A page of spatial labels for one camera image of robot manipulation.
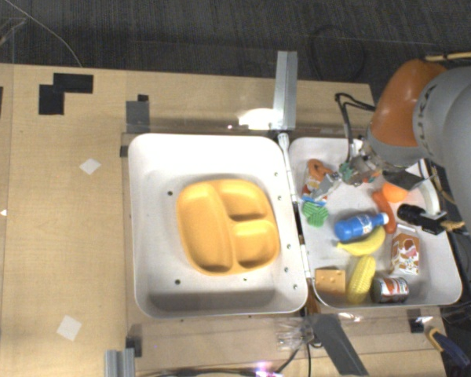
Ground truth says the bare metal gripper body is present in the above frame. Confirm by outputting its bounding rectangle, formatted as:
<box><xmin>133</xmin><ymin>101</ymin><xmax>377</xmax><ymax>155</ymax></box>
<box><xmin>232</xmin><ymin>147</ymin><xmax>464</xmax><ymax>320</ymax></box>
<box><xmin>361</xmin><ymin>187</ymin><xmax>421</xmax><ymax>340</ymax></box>
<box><xmin>347</xmin><ymin>144</ymin><xmax>382</xmax><ymax>186</ymax></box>

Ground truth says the brown and white carton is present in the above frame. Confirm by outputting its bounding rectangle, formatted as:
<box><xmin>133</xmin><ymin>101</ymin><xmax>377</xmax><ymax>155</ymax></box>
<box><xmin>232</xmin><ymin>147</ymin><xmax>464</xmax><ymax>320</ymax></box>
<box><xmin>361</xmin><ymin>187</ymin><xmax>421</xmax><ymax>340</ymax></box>
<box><xmin>389</xmin><ymin>232</ymin><xmax>422</xmax><ymax>276</ymax></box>

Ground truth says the green ribbed toy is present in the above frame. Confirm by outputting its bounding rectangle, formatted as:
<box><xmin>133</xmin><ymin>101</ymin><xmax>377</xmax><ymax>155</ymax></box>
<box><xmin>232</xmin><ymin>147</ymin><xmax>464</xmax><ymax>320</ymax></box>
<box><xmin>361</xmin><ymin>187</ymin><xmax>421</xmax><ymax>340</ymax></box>
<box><xmin>301</xmin><ymin>201</ymin><xmax>330</xmax><ymax>228</ymax></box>

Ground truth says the white plastic tray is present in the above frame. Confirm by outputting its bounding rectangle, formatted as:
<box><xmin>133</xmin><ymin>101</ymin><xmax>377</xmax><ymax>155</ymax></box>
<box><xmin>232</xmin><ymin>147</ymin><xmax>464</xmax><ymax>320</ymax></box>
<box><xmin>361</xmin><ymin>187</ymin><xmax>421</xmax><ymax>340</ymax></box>
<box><xmin>127</xmin><ymin>133</ymin><xmax>309</xmax><ymax>320</ymax></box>
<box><xmin>288</xmin><ymin>137</ymin><xmax>464</xmax><ymax>310</ymax></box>

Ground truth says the orange sausage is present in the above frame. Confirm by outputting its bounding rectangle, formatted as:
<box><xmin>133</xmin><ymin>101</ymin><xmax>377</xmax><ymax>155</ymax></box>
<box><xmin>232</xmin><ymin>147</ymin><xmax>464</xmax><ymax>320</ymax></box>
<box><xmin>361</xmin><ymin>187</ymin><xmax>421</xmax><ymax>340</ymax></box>
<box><xmin>371</xmin><ymin>189</ymin><xmax>398</xmax><ymax>235</ymax></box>

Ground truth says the yellow divided plate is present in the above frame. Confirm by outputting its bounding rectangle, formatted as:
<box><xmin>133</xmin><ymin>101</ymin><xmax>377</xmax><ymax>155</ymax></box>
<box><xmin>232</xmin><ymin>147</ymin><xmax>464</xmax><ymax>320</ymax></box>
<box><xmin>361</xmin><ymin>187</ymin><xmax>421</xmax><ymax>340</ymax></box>
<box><xmin>175</xmin><ymin>178</ymin><xmax>282</xmax><ymax>277</ymax></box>

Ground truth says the blue bottle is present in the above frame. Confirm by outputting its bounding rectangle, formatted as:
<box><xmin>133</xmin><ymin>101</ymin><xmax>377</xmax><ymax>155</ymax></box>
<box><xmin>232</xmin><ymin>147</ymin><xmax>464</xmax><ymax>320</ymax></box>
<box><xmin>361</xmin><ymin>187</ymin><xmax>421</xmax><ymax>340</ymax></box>
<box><xmin>334</xmin><ymin>211</ymin><xmax>390</xmax><ymax>243</ymax></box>

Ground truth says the white and red packet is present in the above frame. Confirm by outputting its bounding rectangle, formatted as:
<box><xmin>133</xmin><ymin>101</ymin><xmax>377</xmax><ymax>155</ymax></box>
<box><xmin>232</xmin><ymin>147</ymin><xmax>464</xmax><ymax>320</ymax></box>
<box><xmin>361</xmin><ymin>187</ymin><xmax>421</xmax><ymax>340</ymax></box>
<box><xmin>301</xmin><ymin>174</ymin><xmax>331</xmax><ymax>203</ymax></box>

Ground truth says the yellow cheese wedge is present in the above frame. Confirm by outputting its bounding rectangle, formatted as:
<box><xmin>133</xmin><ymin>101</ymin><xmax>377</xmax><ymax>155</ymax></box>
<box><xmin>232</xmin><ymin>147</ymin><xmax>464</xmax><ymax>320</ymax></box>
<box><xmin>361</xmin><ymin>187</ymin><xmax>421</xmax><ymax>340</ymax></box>
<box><xmin>314</xmin><ymin>266</ymin><xmax>347</xmax><ymax>298</ymax></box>

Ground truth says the orange pretzel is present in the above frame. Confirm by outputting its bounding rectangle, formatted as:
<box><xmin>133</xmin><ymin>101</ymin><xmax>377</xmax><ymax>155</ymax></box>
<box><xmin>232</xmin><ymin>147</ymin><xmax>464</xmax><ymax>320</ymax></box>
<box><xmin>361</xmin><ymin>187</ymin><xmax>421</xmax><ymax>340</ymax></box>
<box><xmin>306</xmin><ymin>159</ymin><xmax>334</xmax><ymax>181</ymax></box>

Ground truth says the red and white can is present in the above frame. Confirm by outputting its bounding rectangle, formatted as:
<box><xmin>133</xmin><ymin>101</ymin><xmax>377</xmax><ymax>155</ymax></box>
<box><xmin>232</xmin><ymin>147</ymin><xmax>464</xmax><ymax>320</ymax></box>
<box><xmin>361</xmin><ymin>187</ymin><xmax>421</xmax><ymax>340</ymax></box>
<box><xmin>370</xmin><ymin>275</ymin><xmax>411</xmax><ymax>304</ymax></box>

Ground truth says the yellow banana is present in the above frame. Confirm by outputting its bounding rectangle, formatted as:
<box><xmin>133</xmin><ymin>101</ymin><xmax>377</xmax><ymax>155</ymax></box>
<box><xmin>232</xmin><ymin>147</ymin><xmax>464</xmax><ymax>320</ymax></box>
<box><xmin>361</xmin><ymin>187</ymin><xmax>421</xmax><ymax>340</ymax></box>
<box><xmin>336</xmin><ymin>225</ymin><xmax>387</xmax><ymax>257</ymax></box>

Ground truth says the black cylinder on white bracket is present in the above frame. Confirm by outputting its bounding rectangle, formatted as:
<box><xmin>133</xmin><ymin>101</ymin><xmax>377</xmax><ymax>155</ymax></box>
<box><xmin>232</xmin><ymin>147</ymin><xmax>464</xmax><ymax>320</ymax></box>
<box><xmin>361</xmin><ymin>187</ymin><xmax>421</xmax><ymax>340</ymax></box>
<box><xmin>396</xmin><ymin>178</ymin><xmax>449</xmax><ymax>236</ymax></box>

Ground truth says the yellow corn cob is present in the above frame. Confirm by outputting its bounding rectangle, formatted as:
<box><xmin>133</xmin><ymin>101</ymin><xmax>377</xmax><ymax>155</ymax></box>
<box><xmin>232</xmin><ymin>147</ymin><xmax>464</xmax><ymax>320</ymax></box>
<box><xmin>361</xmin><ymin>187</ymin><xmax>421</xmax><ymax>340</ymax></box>
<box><xmin>345</xmin><ymin>254</ymin><xmax>378</xmax><ymax>306</ymax></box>

